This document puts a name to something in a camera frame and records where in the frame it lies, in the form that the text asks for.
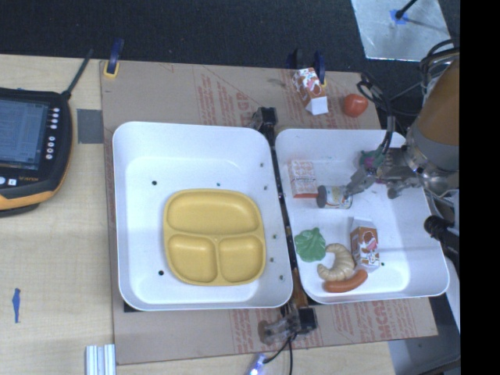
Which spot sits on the small white can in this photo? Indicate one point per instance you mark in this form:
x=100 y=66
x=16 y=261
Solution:
x=332 y=197

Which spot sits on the brown cardboard board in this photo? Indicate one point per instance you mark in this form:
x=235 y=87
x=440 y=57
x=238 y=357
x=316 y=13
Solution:
x=176 y=92

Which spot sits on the red tomato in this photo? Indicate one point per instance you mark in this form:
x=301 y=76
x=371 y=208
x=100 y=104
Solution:
x=355 y=104

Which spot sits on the orange and white carton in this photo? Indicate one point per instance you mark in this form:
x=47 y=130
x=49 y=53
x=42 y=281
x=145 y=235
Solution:
x=310 y=90
x=365 y=246

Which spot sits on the beige croissant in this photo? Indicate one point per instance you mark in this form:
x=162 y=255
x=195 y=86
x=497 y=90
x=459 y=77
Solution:
x=340 y=262

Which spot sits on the purple and green toy vegetable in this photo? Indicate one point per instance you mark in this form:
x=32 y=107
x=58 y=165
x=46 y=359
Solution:
x=365 y=158

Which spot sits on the white plastic tray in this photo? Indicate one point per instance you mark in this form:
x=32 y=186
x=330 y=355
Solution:
x=402 y=229
x=195 y=158

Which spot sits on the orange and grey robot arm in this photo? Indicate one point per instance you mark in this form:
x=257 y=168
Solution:
x=439 y=104

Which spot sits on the orange and white box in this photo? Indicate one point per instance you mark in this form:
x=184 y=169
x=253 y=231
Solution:
x=302 y=179

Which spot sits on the orange sausage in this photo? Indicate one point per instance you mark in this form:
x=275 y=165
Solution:
x=345 y=283

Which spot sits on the green lettuce leaf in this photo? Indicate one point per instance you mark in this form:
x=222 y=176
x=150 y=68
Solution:
x=309 y=244

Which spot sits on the yellow divided plate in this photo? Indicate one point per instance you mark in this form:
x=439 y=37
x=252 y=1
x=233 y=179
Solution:
x=213 y=236

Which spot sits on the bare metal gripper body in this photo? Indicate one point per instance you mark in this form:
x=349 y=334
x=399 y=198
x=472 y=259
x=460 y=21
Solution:
x=404 y=167

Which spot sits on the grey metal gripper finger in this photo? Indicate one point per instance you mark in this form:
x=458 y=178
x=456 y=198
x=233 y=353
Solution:
x=398 y=190
x=361 y=180

